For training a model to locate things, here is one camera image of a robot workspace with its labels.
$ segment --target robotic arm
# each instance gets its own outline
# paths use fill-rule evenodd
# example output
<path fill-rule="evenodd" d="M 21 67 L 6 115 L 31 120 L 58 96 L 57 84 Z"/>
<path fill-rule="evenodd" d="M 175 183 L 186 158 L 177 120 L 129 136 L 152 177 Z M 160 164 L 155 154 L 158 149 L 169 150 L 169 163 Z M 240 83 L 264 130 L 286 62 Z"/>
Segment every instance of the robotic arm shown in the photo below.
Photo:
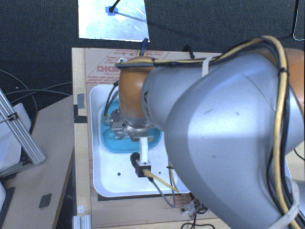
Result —
<path fill-rule="evenodd" d="M 277 50 L 272 60 L 270 55 L 246 52 L 266 41 L 267 48 Z M 204 60 L 159 62 L 140 57 L 118 65 L 120 132 L 137 140 L 152 125 L 164 131 L 166 150 L 179 177 L 232 228 L 267 228 L 294 202 L 291 182 L 282 174 L 290 194 L 284 201 L 288 208 L 282 206 L 276 169 L 280 162 L 285 170 L 285 154 L 278 158 L 274 151 L 277 139 L 286 154 L 304 140 L 304 76 L 299 72 L 304 74 L 304 53 L 298 71 L 295 65 L 290 69 L 290 81 L 301 78 L 303 87 L 298 83 L 294 89 L 293 84 L 281 89 L 288 82 L 282 74 L 288 72 L 279 48 L 271 37 L 254 39 L 212 59 L 204 77 L 198 67 Z M 275 122 L 280 126 L 278 138 Z M 305 225 L 304 183 L 298 183 L 298 190 L 300 211 L 293 228 Z"/>

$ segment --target carpeted floor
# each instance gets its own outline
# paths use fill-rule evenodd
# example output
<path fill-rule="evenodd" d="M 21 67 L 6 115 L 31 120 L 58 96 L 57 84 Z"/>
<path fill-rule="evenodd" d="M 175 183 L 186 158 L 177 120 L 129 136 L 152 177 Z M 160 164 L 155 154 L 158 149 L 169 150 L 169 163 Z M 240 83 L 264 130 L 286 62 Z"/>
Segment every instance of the carpeted floor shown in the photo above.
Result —
<path fill-rule="evenodd" d="M 145 0 L 149 50 L 223 52 L 254 36 L 270 34 L 285 47 L 304 50 L 290 37 L 295 0 Z M 297 37 L 304 38 L 304 0 L 299 3 Z M 71 82 L 71 48 L 138 49 L 140 43 L 78 37 L 78 0 L 0 0 L 0 70 L 30 89 Z M 0 73 L 4 93 L 24 89 Z M 71 94 L 71 85 L 57 90 Z M 20 94 L 8 95 L 10 101 Z M 38 109 L 64 96 L 36 94 Z M 31 98 L 23 100 L 31 118 Z"/>

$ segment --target silver square sheet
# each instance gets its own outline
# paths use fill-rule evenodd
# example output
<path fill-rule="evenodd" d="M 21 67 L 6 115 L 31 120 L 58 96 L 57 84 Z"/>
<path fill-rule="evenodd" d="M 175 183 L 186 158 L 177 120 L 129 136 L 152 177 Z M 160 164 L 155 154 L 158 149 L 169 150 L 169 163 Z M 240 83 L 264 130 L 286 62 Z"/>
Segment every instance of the silver square sheet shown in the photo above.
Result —
<path fill-rule="evenodd" d="M 116 0 L 78 0 L 79 37 L 141 42 L 149 39 L 144 0 L 121 0 L 117 12 L 107 8 Z"/>

